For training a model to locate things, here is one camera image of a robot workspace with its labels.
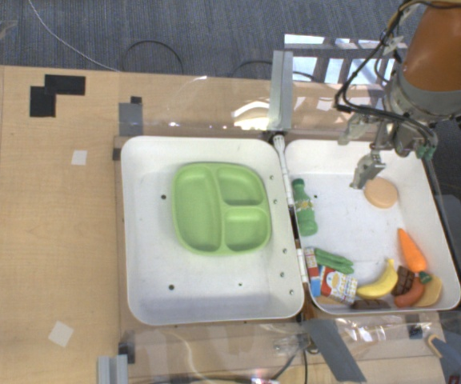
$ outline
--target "table surface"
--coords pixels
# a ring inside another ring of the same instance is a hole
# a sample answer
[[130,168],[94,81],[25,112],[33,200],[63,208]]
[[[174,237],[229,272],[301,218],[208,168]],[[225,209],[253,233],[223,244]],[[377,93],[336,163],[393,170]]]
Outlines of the table surface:
[[[45,74],[85,76],[86,94],[58,95],[56,118],[30,118],[30,87],[43,86]],[[332,92],[295,86],[301,134],[317,128],[324,137],[345,126],[343,116],[324,111]],[[142,97],[147,134],[255,138],[257,131],[239,128],[243,116],[235,111],[257,102],[243,113],[264,118],[269,82],[0,66],[0,383],[96,382],[97,357],[115,356],[126,328],[138,332],[149,356],[130,366],[131,382],[183,369],[275,371],[285,361],[260,354],[271,347],[265,326],[274,330],[274,323],[161,330],[140,326],[124,308],[112,153],[118,104],[131,96]],[[309,112],[314,107],[322,112]],[[76,150],[86,151],[85,165],[72,164]],[[421,320],[439,332],[436,313]],[[65,347],[49,340],[56,322],[74,330]],[[443,382],[439,360],[408,338],[401,318],[367,320],[385,322],[396,334],[349,342],[367,381]],[[309,364],[309,382],[335,382],[321,355]],[[301,358],[293,365],[282,382],[303,382]]]

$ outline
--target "sausage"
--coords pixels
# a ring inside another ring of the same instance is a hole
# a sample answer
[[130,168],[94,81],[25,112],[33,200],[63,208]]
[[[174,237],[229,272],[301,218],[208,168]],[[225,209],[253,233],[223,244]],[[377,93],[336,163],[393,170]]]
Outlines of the sausage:
[[397,307],[409,307],[416,303],[424,293],[424,284],[421,283],[419,276],[414,278],[412,282],[412,287],[405,294],[396,296],[394,299],[394,304]]

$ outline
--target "white tray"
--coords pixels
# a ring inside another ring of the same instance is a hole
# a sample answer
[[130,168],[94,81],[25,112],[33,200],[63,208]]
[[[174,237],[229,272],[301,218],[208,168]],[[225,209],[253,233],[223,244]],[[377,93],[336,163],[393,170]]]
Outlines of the white tray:
[[[365,142],[340,146],[332,141],[298,140],[287,147],[291,179],[303,178],[306,192],[317,196],[319,230],[314,236],[301,238],[302,246],[317,246],[349,258],[355,264],[353,276],[360,285],[374,281],[383,272],[387,258],[395,260],[396,269],[403,264],[397,236],[401,227],[424,253],[428,271],[442,279],[442,296],[430,308],[397,309],[387,295],[384,300],[392,309],[374,313],[456,307],[461,288],[423,164],[413,153],[407,158],[400,158],[394,151],[381,153],[387,168],[379,176],[394,183],[399,200],[390,209],[379,209],[366,200],[363,191],[349,187],[358,160],[369,151]],[[361,314],[345,305],[318,306],[334,315]]]
[[[161,326],[289,318],[300,311],[299,262],[273,147],[254,139],[136,137],[122,148],[121,161],[127,296],[139,321]],[[181,246],[170,190],[177,169],[192,162],[238,163],[258,173],[271,208],[266,246],[218,257]]]

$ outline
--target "dark floor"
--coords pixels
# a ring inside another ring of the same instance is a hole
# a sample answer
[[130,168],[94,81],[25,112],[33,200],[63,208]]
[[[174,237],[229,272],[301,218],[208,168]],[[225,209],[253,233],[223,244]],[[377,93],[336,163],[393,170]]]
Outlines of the dark floor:
[[[379,36],[402,0],[32,0],[61,38],[115,69],[126,48],[140,39],[173,47],[186,74],[225,76],[250,58],[271,59],[286,33],[329,37]],[[17,20],[0,43],[0,64],[100,69],[52,38],[26,0],[0,0],[0,20]],[[405,26],[407,39],[416,20]],[[174,55],[159,44],[133,49],[127,70],[178,74]],[[240,76],[264,77],[251,67]],[[438,128],[435,169],[442,192],[461,201],[461,132]]]

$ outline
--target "green bottle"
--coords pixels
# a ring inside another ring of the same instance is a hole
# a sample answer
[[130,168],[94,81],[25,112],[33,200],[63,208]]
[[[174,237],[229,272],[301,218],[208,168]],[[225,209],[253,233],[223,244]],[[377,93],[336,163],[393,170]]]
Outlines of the green bottle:
[[296,222],[302,236],[311,236],[318,231],[311,197],[303,189],[305,182],[303,179],[295,179],[292,182],[295,196]]

